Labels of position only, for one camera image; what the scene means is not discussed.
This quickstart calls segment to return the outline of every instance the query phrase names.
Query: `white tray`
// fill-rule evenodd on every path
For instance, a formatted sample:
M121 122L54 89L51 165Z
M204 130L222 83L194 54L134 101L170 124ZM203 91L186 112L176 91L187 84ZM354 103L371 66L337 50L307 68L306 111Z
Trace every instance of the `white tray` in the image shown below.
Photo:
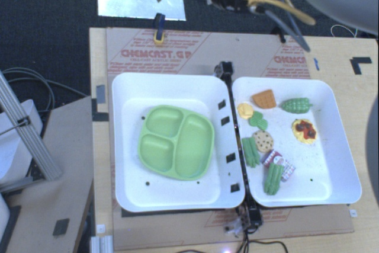
M115 193L131 212L180 209L224 209L245 197L229 95L213 76L123 73L113 80ZM219 103L225 106L219 109ZM199 180L180 181L147 169L137 153L139 134L149 110L173 105L206 116L215 129L214 151L207 173ZM221 120L230 121L221 126ZM234 154L235 160L226 157Z
M264 90L274 92L277 105L283 101L307 97L313 104L306 114L291 114L279 107L260 109L250 96ZM235 104L250 103L268 121L267 131L274 138L274 150L295 167L293 175L281 182L274 196L264 193L268 170L260 164L247 167L253 198L267 207L305 206L311 204L345 204L359 200L362 188L338 112L332 89L324 82L304 79L239 78L233 83ZM237 118L241 138L259 130L247 120ZM295 119L309 119L318 131L317 140L307 145L292 132Z

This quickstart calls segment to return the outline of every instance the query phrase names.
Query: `wooden table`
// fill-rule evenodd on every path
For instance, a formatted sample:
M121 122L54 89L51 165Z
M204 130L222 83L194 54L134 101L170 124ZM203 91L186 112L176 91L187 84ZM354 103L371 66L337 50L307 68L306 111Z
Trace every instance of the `wooden table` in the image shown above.
M92 97L97 86L105 85L105 102L97 105L98 112L108 112L107 54L105 29L90 31ZM356 210L353 218L354 233L285 238L290 252L376 252L379 248L379 206L371 186L366 153L367 124L372 105L378 95L378 46L375 40L306 37L311 52L306 53L312 79L329 84L337 100L342 122L362 185L361 199L351 206ZM371 64L359 64L361 74L355 74L352 64L369 57ZM97 236L113 234L111 202L109 122L93 122L94 133L94 188ZM255 252L267 252L263 245L252 244ZM196 249L204 252L235 252L239 243L177 246L125 252L178 252ZM280 246L270 246L270 252L283 252Z

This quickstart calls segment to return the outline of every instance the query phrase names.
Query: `green plate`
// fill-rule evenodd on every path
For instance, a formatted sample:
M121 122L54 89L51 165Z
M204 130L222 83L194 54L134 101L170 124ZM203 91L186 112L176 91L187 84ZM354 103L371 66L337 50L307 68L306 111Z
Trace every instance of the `green plate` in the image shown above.
M147 114L138 154L149 169L179 180L196 180L209 167L214 147L212 123L203 115L159 105Z

